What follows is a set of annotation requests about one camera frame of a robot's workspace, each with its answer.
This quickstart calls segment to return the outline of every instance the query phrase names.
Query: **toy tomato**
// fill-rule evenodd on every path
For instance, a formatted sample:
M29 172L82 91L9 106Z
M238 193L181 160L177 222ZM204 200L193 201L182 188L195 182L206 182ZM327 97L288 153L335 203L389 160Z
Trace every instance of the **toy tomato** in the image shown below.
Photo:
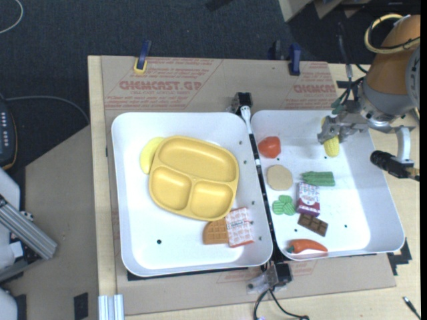
M258 143L258 151L264 156L274 159L282 151L280 139L277 136L268 136Z

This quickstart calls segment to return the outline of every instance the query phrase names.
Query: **yellow plate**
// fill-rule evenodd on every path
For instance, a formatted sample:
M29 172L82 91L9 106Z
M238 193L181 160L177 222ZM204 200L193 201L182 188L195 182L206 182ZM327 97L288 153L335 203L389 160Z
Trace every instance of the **yellow plate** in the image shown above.
M225 148L184 136L164 139L155 152L149 193L160 207L202 221L225 217L239 181L236 158Z

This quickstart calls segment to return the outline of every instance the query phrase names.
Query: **snack package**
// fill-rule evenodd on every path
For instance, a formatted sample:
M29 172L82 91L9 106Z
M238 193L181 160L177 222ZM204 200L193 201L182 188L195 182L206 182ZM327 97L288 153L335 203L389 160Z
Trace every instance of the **snack package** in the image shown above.
M254 242L251 223L248 220L248 209L240 207L226 215L228 243L230 247L239 247Z
M320 214L319 187L300 183L298 187L298 202L296 205L298 213L305 213L317 217Z

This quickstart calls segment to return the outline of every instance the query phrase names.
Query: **wooden table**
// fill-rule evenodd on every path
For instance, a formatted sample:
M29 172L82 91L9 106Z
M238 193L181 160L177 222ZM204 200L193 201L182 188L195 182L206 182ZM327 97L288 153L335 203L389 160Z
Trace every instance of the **wooden table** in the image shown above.
M234 65L244 65L244 63L245 61L237 61ZM117 293L117 282L111 225L108 163L105 156L107 139L103 109L101 57L89 56L88 65L99 294L115 295ZM344 65L329 65L329 68L335 81L346 80ZM357 68L354 68L354 73L356 75L362 74ZM403 123L416 126L415 130L411 132L411 159L415 160L416 167L419 167L419 125L412 116L405 118ZM395 136L373 131L371 135L377 148L397 153ZM409 264L398 266L397 286L371 291L287 299L282 302L286 310L300 315L307 314L311 320L415 319L415 315L405 305L402 297L407 296L418 312L421 311L420 184L409 179L397 179L387 174L386 180L398 209L412 254L412 260ZM174 311L173 313L133 315L126 317L126 319L251 319L253 308L253 303L241 303ZM273 301L263 302L258 309L258 316L264 316L266 319L287 319Z

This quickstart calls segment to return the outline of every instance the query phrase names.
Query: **white tray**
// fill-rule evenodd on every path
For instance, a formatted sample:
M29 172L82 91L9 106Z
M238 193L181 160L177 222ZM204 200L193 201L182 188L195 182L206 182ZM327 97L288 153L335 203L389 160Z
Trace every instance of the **white tray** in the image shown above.
M121 256L141 277L263 265L273 244L250 140L243 120L231 113L124 113L111 126L119 203ZM149 176L139 154L154 137L183 135L231 151L239 164L233 209L246 206L255 242L230 248L204 245L205 221L158 207L148 189Z
M298 225L299 213L276 215L272 221L281 252L293 260L322 257L364 255L397 251L404 244L404 232L384 173L370 162L375 150L369 132L357 133L340 144L335 158L325 155L318 143L320 122L327 111L259 111L252 117L252 129L257 143L267 136L278 136L282 152L277 159L260 155L264 177L271 165L281 164L294 177L287 191L275 191L266 181L270 204L279 195L290 195L297 201L300 175L307 171L332 171L336 186L320 187L319 219L328 223L323 237ZM292 239L307 238L328 248L328 254L303 251L289 254L286 249Z

